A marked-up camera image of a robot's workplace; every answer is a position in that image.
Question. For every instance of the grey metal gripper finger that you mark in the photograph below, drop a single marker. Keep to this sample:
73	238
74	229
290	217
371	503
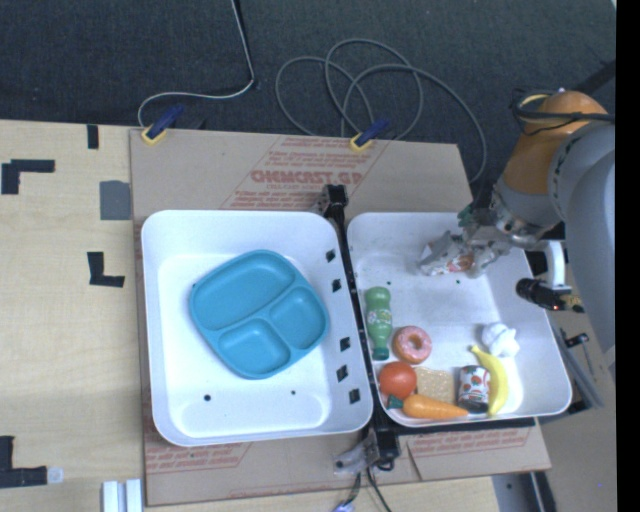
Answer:
441	245
483	259

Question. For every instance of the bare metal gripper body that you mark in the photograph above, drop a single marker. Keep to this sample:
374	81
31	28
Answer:
500	231

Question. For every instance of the white and red packet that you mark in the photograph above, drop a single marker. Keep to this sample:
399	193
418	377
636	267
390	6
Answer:
449	265

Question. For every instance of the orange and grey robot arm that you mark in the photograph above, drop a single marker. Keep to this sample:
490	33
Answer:
585	190

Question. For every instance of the white plastic tray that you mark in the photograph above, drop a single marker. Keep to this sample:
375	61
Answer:
450	310
175	325

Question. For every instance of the white lumpy toy food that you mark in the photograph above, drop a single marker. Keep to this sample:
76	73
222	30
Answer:
500	340

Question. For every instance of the thin black rod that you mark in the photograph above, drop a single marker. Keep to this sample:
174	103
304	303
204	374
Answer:
351	280

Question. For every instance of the green plastic bottle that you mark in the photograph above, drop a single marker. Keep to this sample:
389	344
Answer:
378	320

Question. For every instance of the pink doughnut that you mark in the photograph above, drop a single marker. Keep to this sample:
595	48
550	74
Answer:
422	350

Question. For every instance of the yellow banana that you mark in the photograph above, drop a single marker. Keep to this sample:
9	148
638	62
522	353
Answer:
497	380

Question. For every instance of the white can with red print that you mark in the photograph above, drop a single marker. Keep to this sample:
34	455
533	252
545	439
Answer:
473	387

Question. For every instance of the tan bread slice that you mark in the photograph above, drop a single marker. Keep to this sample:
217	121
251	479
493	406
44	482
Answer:
436	384

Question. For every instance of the red tomato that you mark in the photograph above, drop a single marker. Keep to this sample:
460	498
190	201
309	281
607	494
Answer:
397	379

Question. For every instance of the orange carrot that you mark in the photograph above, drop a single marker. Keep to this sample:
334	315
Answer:
430	407

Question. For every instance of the blue divided plate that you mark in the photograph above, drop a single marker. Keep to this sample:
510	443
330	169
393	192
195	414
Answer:
245	295

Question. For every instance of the brown cardboard board, red print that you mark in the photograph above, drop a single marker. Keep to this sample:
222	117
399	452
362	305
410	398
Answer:
200	165

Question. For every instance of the black cylinder on white bracket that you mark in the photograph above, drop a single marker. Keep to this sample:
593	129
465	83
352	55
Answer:
536	291

